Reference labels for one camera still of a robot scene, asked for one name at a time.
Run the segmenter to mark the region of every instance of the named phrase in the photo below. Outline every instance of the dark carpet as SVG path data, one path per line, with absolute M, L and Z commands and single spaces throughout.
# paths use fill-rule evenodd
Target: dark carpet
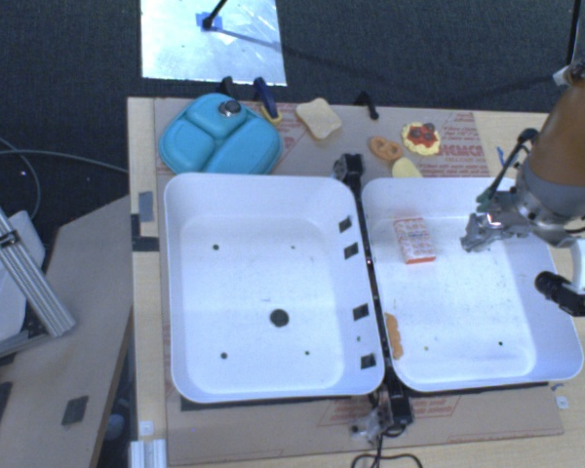
M 380 105 L 548 111 L 564 65 L 573 0 L 276 0 L 286 88 Z M 585 56 L 585 0 L 580 56 Z M 126 98 L 196 97 L 214 84 L 145 80 L 139 0 L 0 0 L 0 136 L 127 166 Z M 241 95 L 251 98 L 249 89 Z M 121 197 L 127 178 L 30 156 L 43 187 L 35 223 L 56 228 Z M 31 209 L 30 172 L 0 157 L 0 203 Z

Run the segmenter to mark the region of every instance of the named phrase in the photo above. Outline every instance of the drain hole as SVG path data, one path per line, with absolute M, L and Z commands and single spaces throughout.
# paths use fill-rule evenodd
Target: drain hole
M 271 312 L 271 322 L 278 328 L 281 328 L 282 326 L 288 324 L 289 320 L 290 320 L 289 314 L 286 310 L 278 308 Z

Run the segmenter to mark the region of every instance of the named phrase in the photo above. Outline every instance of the reflective sheet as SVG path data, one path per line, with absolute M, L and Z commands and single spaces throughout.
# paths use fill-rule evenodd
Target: reflective sheet
M 144 78 L 218 82 L 231 76 L 286 86 L 275 0 L 228 0 L 210 31 L 201 28 L 219 0 L 141 0 Z

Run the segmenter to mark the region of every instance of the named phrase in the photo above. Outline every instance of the toy bread slice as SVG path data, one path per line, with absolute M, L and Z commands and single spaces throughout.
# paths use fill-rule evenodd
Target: toy bread slice
M 321 97 L 296 107 L 297 117 L 305 124 L 313 138 L 322 140 L 342 127 L 342 121 Z
M 422 176 L 422 173 L 418 171 L 418 168 L 411 160 L 404 157 L 399 158 L 392 166 L 392 176 Z

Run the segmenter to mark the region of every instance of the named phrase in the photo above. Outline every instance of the small box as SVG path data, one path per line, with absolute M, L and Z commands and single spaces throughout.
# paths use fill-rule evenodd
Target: small box
M 401 253 L 407 264 L 433 261 L 436 253 L 422 218 L 406 218 L 394 222 Z

